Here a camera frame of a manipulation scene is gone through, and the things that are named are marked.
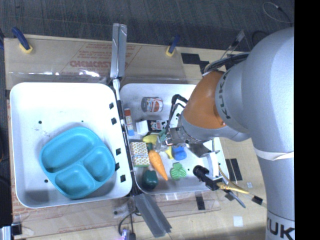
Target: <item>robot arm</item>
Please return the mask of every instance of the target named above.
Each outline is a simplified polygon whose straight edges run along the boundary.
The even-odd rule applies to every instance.
[[[198,157],[214,137],[251,138],[266,190],[266,239],[295,239],[294,28],[267,36],[226,72],[206,74],[167,136]]]

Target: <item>orange carrot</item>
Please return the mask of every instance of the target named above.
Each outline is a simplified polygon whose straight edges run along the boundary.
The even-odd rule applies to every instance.
[[[159,153],[152,149],[149,151],[148,155],[150,163],[152,164],[154,169],[167,181],[168,175],[166,173],[164,164]]]

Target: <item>dark floor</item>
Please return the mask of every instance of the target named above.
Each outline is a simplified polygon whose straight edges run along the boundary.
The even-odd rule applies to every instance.
[[[249,51],[264,36],[294,26],[295,0],[0,0],[0,15],[7,37],[16,26],[25,34],[110,41],[113,23],[122,23],[130,43],[168,45],[179,34],[178,46],[225,50],[244,30],[238,50]],[[0,51],[0,227],[9,223],[11,203],[5,93]]]

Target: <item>tin can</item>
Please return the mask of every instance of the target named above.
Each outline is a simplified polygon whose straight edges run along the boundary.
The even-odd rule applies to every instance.
[[[143,97],[141,108],[143,112],[161,112],[164,107],[164,102],[159,97]]]

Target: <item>blue divided plate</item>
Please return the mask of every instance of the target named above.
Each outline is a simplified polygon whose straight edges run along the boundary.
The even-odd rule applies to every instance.
[[[53,185],[70,199],[91,194],[114,174],[115,159],[89,128],[74,127],[50,140],[39,156]]]

